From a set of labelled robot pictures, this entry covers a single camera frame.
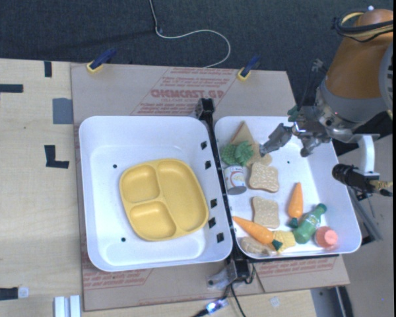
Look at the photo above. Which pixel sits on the large orange carrot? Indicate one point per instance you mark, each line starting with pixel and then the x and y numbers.
pixel 254 230

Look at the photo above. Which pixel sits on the black cylinder on white bracket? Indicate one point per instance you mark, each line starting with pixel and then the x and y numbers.
pixel 353 175

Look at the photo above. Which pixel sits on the small orange carrot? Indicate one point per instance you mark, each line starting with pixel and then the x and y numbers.
pixel 296 201

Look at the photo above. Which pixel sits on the white plastic tray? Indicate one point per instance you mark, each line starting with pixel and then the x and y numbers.
pixel 102 137
pixel 320 183

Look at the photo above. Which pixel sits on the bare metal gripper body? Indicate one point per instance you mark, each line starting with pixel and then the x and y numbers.
pixel 311 127

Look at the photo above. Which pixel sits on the tan triangular sandwich slice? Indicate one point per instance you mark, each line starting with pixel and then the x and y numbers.
pixel 241 133

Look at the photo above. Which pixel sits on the yellow divided plate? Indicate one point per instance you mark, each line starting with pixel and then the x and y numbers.
pixel 181 190

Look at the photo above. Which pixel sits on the brown cardboard board red print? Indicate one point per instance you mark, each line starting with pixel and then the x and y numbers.
pixel 118 91

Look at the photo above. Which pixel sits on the orange bottle with pink cap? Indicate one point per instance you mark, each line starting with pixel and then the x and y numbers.
pixel 326 238

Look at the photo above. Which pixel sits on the tan bread roll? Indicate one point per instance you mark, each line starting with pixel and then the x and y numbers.
pixel 254 245

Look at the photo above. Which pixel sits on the green bottle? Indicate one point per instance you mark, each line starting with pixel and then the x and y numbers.
pixel 307 228

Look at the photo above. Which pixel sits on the tan bread slice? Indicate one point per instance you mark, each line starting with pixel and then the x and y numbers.
pixel 264 177
pixel 266 212

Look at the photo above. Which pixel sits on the yellow corn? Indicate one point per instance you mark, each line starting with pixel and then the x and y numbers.
pixel 286 239

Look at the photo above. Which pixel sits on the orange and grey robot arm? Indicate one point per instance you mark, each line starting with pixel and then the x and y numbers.
pixel 353 74

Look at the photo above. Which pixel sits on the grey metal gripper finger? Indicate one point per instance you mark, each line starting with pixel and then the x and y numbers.
pixel 308 147
pixel 277 139

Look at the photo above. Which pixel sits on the small white and yellow can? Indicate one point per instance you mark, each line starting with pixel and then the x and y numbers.
pixel 235 178

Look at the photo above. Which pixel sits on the thin black rod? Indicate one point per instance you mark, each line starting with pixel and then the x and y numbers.
pixel 221 177

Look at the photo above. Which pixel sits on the tan biscuit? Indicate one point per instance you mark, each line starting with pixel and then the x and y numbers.
pixel 264 160

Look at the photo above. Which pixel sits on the green broccoli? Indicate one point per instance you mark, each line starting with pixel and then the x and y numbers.
pixel 245 152

